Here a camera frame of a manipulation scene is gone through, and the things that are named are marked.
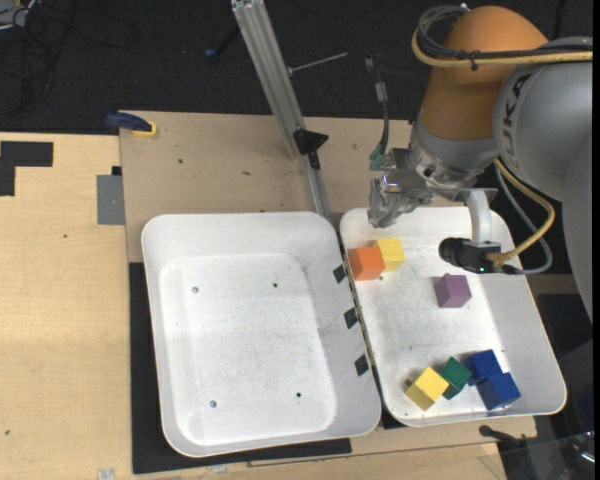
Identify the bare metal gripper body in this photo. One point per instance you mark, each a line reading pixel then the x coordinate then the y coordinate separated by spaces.
pixel 410 180

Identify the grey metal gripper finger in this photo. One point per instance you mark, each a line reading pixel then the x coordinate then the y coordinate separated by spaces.
pixel 401 209
pixel 377 210

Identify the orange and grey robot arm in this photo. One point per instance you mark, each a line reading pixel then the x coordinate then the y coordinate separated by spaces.
pixel 540 118

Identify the yellow cube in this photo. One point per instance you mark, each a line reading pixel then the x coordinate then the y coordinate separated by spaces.
pixel 392 253
pixel 426 388

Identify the orange cube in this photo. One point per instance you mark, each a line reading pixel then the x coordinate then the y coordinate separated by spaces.
pixel 366 264

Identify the purple cube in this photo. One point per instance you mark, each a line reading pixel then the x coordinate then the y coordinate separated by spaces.
pixel 452 291

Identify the white plastic tray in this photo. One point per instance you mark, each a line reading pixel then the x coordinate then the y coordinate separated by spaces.
pixel 415 328
pixel 245 343

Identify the brown flat board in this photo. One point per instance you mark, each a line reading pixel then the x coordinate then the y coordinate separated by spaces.
pixel 220 173

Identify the green cube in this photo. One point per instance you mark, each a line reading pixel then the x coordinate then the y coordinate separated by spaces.
pixel 456 375

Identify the blue cube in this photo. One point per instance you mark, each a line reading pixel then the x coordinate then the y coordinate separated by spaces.
pixel 484 364
pixel 500 392

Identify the black cylinder on white bracket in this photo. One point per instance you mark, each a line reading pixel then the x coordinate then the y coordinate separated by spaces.
pixel 467 253

